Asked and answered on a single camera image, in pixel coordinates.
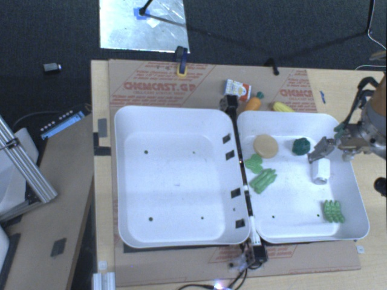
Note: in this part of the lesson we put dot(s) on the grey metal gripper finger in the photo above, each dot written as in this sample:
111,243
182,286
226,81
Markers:
326,142
316,156

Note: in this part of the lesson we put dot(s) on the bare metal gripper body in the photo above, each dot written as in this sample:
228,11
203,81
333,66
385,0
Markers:
356,137

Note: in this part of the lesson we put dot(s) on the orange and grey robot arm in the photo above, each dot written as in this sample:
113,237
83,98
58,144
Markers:
379,101

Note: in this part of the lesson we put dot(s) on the white plastic bottle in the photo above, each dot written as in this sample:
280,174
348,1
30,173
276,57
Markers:
321,171

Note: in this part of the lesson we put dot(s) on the dark green broccoli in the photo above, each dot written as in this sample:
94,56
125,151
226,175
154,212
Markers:
301,146

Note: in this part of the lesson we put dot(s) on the tan round biscuit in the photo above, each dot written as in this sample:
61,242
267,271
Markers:
265,146

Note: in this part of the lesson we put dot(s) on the white plastic tray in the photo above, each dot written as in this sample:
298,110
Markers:
296,204
175,180

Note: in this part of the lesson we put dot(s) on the yellow corn cob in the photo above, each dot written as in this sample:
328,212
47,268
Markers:
281,107

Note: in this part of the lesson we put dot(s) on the green pea pods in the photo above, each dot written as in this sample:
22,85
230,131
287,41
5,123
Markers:
333,211

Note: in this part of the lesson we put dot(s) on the green bean bundle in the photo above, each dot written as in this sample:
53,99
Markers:
262,181

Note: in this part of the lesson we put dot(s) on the green lettuce leaf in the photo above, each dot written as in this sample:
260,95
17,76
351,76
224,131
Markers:
253,163

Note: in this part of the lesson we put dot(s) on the thin black and white rod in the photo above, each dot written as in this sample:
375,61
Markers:
242,162

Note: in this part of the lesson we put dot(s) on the orange carrot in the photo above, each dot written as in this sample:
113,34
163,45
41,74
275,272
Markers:
253,104

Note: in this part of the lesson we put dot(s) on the white and red carton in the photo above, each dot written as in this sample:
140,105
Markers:
237,88

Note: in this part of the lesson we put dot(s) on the brown cardboard board red print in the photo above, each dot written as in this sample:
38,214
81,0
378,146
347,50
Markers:
169,83

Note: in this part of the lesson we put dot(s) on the silver metal sheet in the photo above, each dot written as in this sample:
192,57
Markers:
136,26

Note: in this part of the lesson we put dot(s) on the small dark metal cylinder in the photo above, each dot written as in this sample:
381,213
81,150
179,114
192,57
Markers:
52,67

